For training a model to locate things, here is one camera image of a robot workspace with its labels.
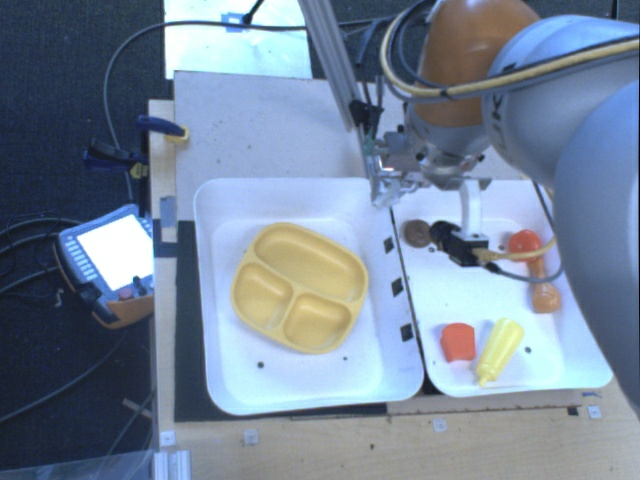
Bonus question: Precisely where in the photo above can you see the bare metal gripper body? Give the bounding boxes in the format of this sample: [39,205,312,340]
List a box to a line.
[375,128,492,192]

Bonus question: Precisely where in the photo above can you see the brown round biscuit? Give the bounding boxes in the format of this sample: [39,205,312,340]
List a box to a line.
[403,218,433,248]

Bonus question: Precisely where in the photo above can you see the yellow divided plate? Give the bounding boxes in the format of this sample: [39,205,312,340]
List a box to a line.
[229,221,371,356]

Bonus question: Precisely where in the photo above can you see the white plastic tray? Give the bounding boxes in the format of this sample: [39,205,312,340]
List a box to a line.
[192,176,426,417]
[389,177,615,399]

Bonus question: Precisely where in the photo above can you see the red carton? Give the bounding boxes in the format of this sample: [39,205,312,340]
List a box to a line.
[439,322,477,364]

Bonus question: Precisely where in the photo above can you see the yellow squeeze bottle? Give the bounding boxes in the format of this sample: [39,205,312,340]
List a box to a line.
[474,317,526,388]

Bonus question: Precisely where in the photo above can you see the pale wood board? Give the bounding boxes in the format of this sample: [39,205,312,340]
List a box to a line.
[148,98,632,480]

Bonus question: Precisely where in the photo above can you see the black cylinder on white bracket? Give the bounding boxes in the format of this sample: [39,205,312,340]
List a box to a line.
[428,179,491,269]

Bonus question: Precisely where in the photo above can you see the black block with thin wires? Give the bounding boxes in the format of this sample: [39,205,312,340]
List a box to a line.
[348,98,385,131]

